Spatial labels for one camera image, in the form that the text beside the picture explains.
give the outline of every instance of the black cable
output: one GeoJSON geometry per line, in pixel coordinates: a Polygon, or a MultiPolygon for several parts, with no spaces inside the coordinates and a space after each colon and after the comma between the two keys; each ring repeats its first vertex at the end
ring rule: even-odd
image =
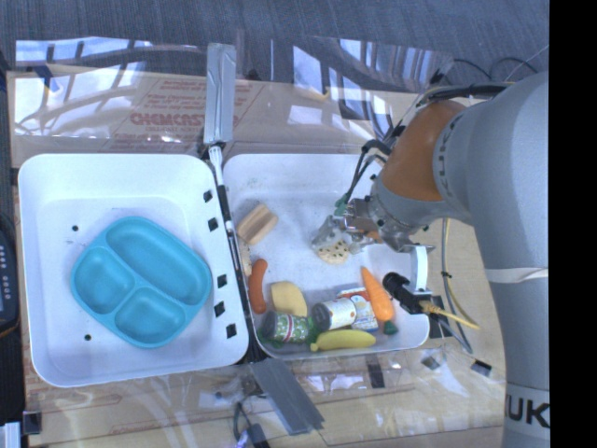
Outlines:
{"type": "Polygon", "coordinates": [[[526,66],[529,70],[531,70],[533,73],[539,73],[539,71],[532,66],[530,63],[520,59],[520,58],[516,58],[513,56],[506,56],[505,58],[500,58],[498,61],[493,62],[492,63],[492,67],[489,70],[489,74],[490,74],[490,79],[493,79],[493,72],[495,71],[495,67],[503,62],[516,62],[516,63],[520,63],[521,66],[526,66]]]}
{"type": "Polygon", "coordinates": [[[382,131],[382,127],[380,126],[380,123],[377,121],[375,113],[371,111],[371,102],[363,100],[361,106],[363,107],[363,116],[366,118],[367,121],[371,123],[375,136],[379,139],[383,139],[385,137],[385,133],[382,131]]]}
{"type": "Polygon", "coordinates": [[[249,417],[246,415],[243,409],[243,403],[241,401],[236,402],[236,406],[234,407],[234,421],[232,425],[232,431],[234,433],[234,438],[236,441],[241,439],[241,433],[239,432],[239,418],[241,413],[243,414],[244,420],[246,421],[247,428],[252,426],[249,417]]]}
{"type": "Polygon", "coordinates": [[[386,164],[388,162],[386,158],[379,154],[374,154],[373,158],[375,158],[376,160],[380,160],[383,164],[386,164]]]}
{"type": "Polygon", "coordinates": [[[450,86],[446,88],[438,88],[435,91],[430,91],[417,106],[425,105],[429,102],[450,100],[452,98],[468,98],[471,96],[493,97],[497,93],[505,90],[511,86],[510,83],[480,83],[468,86],[450,86]]]}
{"type": "Polygon", "coordinates": [[[481,68],[478,64],[476,64],[476,63],[470,62],[469,60],[465,60],[463,58],[454,58],[454,62],[455,63],[465,63],[465,64],[468,64],[469,66],[472,66],[473,68],[479,70],[489,80],[492,79],[492,76],[488,72],[486,72],[483,68],[481,68]]]}
{"type": "MultiPolygon", "coordinates": [[[[351,186],[348,188],[348,190],[344,193],[344,196],[343,196],[344,201],[346,203],[348,203],[350,201],[351,196],[353,195],[354,188],[356,188],[356,185],[358,184],[359,180],[365,173],[365,170],[371,164],[371,161],[367,161],[365,163],[365,166],[361,169],[361,165],[363,164],[363,159],[365,158],[365,156],[367,156],[367,153],[369,153],[369,151],[373,147],[377,148],[379,151],[381,151],[386,156],[390,155],[391,149],[387,145],[382,143],[381,141],[378,141],[377,139],[372,139],[370,141],[367,141],[363,145],[363,147],[361,148],[361,154],[358,158],[358,162],[356,164],[356,167],[354,168],[353,181],[351,182],[351,186]]],[[[384,158],[383,156],[381,156],[379,154],[375,154],[373,157],[379,159],[380,161],[382,161],[384,163],[386,163],[386,161],[387,161],[386,158],[384,158]]]]}

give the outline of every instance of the toy bread slice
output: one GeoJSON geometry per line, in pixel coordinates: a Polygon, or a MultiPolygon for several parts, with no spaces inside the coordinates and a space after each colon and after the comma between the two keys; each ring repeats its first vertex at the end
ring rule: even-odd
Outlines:
{"type": "Polygon", "coordinates": [[[282,281],[271,284],[271,301],[276,312],[307,316],[307,302],[300,289],[292,282],[282,281]]]}
{"type": "Polygon", "coordinates": [[[321,247],[317,250],[317,256],[319,259],[327,262],[328,264],[343,264],[348,260],[351,255],[348,250],[348,245],[344,241],[337,241],[333,245],[328,247],[321,247]]]}
{"type": "Polygon", "coordinates": [[[236,226],[236,233],[249,245],[257,244],[277,224],[278,217],[264,203],[258,205],[236,226]]]}

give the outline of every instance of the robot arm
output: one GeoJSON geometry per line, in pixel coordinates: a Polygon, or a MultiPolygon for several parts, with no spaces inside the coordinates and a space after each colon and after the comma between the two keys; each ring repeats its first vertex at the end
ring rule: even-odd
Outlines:
{"type": "Polygon", "coordinates": [[[507,365],[502,446],[546,448],[547,73],[468,108],[445,100],[420,110],[370,195],[348,202],[336,225],[358,243],[382,241],[401,251],[412,234],[442,217],[474,228],[495,301],[507,365]]]}

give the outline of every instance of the white tray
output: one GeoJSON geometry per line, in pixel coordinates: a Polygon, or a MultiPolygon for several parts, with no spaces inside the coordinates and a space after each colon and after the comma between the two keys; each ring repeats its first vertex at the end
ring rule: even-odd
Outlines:
{"type": "Polygon", "coordinates": [[[248,329],[239,286],[213,174],[203,161],[185,155],[44,154],[21,167],[19,192],[31,354],[48,383],[92,385],[202,370],[234,364],[244,355],[248,329]],[[69,287],[85,246],[126,216],[161,225],[212,271],[208,301],[159,348],[119,338],[78,305],[69,287]],[[210,231],[213,217],[218,227],[210,231]],[[219,287],[222,276],[226,284],[219,287]],[[225,311],[216,316],[222,302],[225,311]]]}
{"type": "MultiPolygon", "coordinates": [[[[373,245],[351,256],[342,265],[330,265],[317,257],[310,247],[312,236],[334,209],[334,202],[348,189],[358,155],[343,154],[244,154],[231,158],[224,166],[224,180],[229,188],[232,218],[238,224],[259,203],[266,204],[279,218],[274,229],[256,245],[251,245],[251,260],[268,262],[264,277],[264,295],[271,308],[269,285],[288,280],[296,284],[308,306],[329,301],[342,288],[361,287],[361,266],[378,280],[389,272],[410,277],[410,255],[396,253],[387,245],[373,245]]],[[[370,191],[369,167],[357,185],[354,196],[370,191]]],[[[377,342],[367,349],[343,349],[311,352],[306,344],[285,344],[275,348],[263,343],[271,357],[313,358],[404,350],[424,343],[429,334],[426,315],[410,315],[394,301],[399,332],[376,332],[377,342]]],[[[256,330],[263,315],[253,314],[256,330]]]]}

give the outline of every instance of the yellow cable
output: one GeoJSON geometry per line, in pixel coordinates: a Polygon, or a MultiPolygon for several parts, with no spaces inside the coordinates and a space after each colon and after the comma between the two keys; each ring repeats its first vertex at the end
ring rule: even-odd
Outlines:
{"type": "Polygon", "coordinates": [[[16,323],[15,325],[13,325],[12,327],[9,327],[8,329],[6,329],[6,330],[4,330],[4,331],[0,332],[0,339],[2,339],[2,338],[4,338],[4,337],[6,337],[6,336],[7,336],[9,333],[13,332],[13,331],[14,331],[14,329],[15,329],[16,327],[18,327],[18,326],[19,326],[19,323],[20,323],[20,322],[21,322],[21,318],[19,317],[19,318],[17,319],[17,323],[16,323]]]}
{"type": "Polygon", "coordinates": [[[441,307],[437,307],[430,301],[420,301],[419,304],[423,308],[423,311],[428,314],[444,315],[446,317],[449,317],[449,318],[455,320],[456,322],[460,322],[461,324],[466,325],[467,327],[470,327],[472,329],[479,329],[479,325],[477,325],[475,323],[471,323],[468,320],[459,317],[458,315],[454,315],[452,312],[447,312],[447,311],[443,310],[441,307]]]}
{"type": "MultiPolygon", "coordinates": [[[[448,245],[448,234],[449,233],[450,233],[450,219],[446,218],[446,238],[445,238],[445,242],[444,242],[444,250],[448,245]]],[[[445,259],[444,266],[445,266],[446,273],[450,273],[450,271],[448,271],[448,261],[447,261],[447,258],[445,257],[445,255],[444,255],[444,259],[445,259]]],[[[471,324],[473,324],[473,325],[477,326],[477,328],[479,328],[479,324],[477,322],[475,322],[475,320],[473,320],[473,318],[465,312],[465,309],[463,309],[463,307],[460,305],[460,303],[456,299],[456,296],[455,296],[454,292],[452,291],[449,278],[446,278],[446,287],[448,288],[448,291],[450,292],[451,299],[454,302],[454,305],[456,306],[456,308],[458,309],[458,312],[460,312],[462,314],[462,316],[468,322],[470,322],[471,324]]]]}

